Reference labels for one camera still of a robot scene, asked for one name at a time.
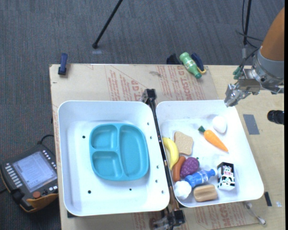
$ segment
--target button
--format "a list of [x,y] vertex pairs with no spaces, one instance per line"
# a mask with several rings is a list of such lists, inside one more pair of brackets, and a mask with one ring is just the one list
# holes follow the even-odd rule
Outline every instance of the button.
[[33,192],[33,198],[37,199],[37,198],[40,198],[41,197],[41,194],[39,191],[35,191]]

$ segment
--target gray carpet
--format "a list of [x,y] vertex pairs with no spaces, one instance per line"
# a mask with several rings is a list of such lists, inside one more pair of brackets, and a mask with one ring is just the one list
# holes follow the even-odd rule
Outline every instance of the gray carpet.
[[[166,64],[196,52],[205,65],[239,65],[248,0],[0,0],[0,164],[53,134],[48,67],[68,63]],[[248,35],[264,39],[285,0],[252,0]],[[248,53],[260,41],[249,39]],[[54,150],[52,137],[44,144]],[[0,190],[4,188],[0,179]],[[0,230],[59,230],[58,201],[27,214],[5,191]]]

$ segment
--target wooden table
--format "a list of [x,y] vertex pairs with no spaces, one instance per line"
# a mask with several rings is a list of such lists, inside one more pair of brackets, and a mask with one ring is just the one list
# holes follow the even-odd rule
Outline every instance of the wooden table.
[[[201,81],[197,81],[183,66],[169,65],[102,65],[67,64],[67,75],[58,74],[59,65],[49,67],[51,96],[53,106],[53,124],[55,130],[56,155],[58,165],[59,195],[62,195],[62,174],[60,163],[60,140],[58,134],[57,111],[61,103],[67,100],[125,100],[137,101],[146,88],[156,89],[157,100],[215,100],[225,98],[229,83],[234,83],[232,72],[237,66],[205,66]],[[267,119],[270,110],[284,110],[284,95],[272,95],[261,91],[259,95],[250,95],[235,106],[241,119],[249,145],[252,149],[259,173],[268,193],[272,206],[267,206],[264,196],[252,201],[252,210],[266,220],[266,229],[285,229],[285,160],[284,126]],[[250,135],[243,115],[253,115],[259,129],[259,135]],[[67,217],[63,198],[60,199],[60,217],[63,230],[73,229],[134,229],[148,230],[148,220],[156,213],[130,213],[92,217]],[[218,224],[211,217],[199,217],[207,214],[210,208],[197,207],[184,209],[187,222],[176,229],[253,229],[261,230],[256,218],[240,203],[233,204],[241,210],[241,219],[226,218],[221,212]]]

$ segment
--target egg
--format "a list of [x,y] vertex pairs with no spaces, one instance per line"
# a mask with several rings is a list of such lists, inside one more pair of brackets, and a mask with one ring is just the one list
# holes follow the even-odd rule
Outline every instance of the egg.
[[214,119],[212,120],[212,125],[213,128],[220,133],[225,133],[227,129],[227,122],[222,116],[214,117]]

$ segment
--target banana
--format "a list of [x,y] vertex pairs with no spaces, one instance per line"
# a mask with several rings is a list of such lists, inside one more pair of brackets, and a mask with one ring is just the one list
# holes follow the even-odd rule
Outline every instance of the banana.
[[167,137],[162,137],[162,142],[165,148],[169,151],[169,169],[172,170],[179,158],[178,148],[173,140]]

